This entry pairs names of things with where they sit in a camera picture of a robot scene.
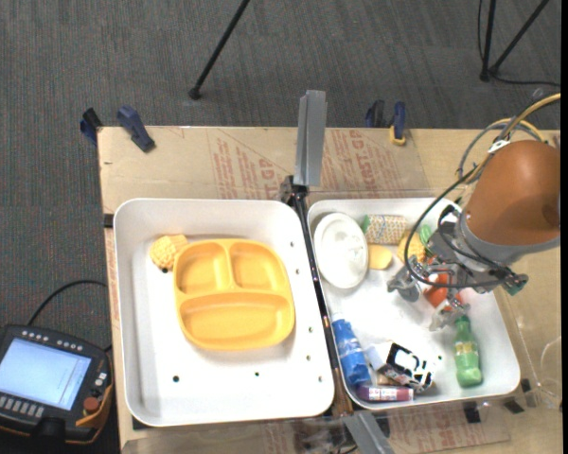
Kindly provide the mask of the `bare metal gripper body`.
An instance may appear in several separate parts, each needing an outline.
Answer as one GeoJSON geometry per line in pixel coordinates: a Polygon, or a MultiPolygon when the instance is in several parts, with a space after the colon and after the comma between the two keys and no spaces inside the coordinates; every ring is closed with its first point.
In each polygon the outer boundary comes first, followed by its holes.
{"type": "Polygon", "coordinates": [[[428,240],[430,255],[409,259],[409,275],[426,286],[444,287],[449,295],[465,288],[489,292],[507,281],[507,268],[472,252],[456,234],[456,223],[442,222],[428,240]]]}

